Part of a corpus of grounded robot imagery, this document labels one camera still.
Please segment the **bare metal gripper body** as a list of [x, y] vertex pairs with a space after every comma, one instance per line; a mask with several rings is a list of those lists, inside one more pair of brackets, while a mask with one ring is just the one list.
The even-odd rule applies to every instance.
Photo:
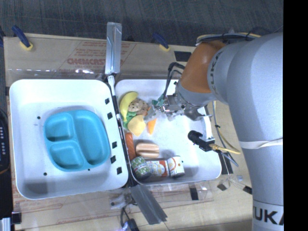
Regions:
[[205, 116], [198, 111], [202, 108], [201, 106], [186, 102], [180, 94], [161, 95], [157, 100], [156, 107], [166, 114], [169, 121], [174, 120], [176, 116], [186, 116], [192, 121], [200, 120]]

